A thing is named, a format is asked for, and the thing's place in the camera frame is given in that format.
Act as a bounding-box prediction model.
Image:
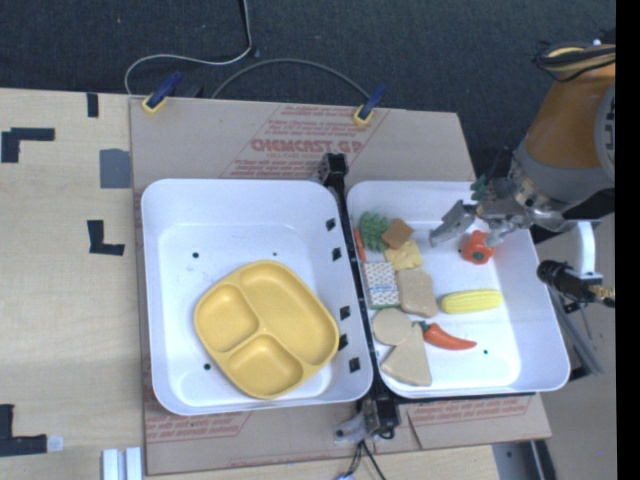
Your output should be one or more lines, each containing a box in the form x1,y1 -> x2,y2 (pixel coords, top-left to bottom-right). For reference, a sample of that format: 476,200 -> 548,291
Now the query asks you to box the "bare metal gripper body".
472,176 -> 569,235

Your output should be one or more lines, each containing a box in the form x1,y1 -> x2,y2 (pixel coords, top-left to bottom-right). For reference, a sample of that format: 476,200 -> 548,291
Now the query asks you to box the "brown toy biscuit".
380,218 -> 416,250

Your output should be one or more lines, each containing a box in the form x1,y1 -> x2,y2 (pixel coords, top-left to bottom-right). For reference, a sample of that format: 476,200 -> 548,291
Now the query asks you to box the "yellow toy cheese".
383,238 -> 424,272

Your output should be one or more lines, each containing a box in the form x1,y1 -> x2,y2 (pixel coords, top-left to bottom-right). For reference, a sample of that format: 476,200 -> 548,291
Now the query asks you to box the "yellow toy corn cob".
439,288 -> 505,316

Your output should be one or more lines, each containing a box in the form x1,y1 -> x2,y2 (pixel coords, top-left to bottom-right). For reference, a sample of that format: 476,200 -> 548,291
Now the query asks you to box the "tan toy bread slice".
395,267 -> 440,319

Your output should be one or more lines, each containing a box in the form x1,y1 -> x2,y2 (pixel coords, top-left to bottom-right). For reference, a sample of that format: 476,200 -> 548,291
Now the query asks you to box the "green toy broccoli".
358,210 -> 391,253

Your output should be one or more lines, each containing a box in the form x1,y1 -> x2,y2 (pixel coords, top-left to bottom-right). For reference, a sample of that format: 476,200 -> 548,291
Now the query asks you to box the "white plastic tray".
140,177 -> 374,416
345,180 -> 572,400

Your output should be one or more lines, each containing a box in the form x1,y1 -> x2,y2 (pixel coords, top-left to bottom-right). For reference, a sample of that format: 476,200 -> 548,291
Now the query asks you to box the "white and orange cracker packet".
361,261 -> 402,311

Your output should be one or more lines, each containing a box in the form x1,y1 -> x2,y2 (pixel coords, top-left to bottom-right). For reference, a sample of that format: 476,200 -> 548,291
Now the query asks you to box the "thin black rod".
331,167 -> 387,409

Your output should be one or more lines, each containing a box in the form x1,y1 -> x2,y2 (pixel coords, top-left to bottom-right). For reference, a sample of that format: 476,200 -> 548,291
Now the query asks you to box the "orange toy chili pepper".
418,320 -> 478,352

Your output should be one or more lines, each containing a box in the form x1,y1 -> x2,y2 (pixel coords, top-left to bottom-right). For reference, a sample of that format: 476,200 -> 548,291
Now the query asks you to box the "round tan toy biscuit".
371,307 -> 414,347

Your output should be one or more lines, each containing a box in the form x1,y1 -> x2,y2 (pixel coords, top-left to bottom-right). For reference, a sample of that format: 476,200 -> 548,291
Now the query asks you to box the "tan triangular toy pizza slice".
380,321 -> 433,388

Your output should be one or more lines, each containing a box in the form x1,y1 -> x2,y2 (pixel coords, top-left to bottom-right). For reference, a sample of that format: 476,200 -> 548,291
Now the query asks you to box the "yellow divided plate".
192,259 -> 341,401

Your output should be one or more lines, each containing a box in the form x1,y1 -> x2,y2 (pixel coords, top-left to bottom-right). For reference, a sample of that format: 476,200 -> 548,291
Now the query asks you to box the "brown cardboard board, red print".
128,96 -> 553,477

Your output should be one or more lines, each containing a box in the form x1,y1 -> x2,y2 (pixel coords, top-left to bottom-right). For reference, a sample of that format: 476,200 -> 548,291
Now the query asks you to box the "black cylinder on white bracket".
536,219 -> 616,310

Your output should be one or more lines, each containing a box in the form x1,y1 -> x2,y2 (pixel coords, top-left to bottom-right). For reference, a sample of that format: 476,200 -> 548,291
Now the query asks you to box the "black block with thin wires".
355,396 -> 402,440
318,152 -> 349,188

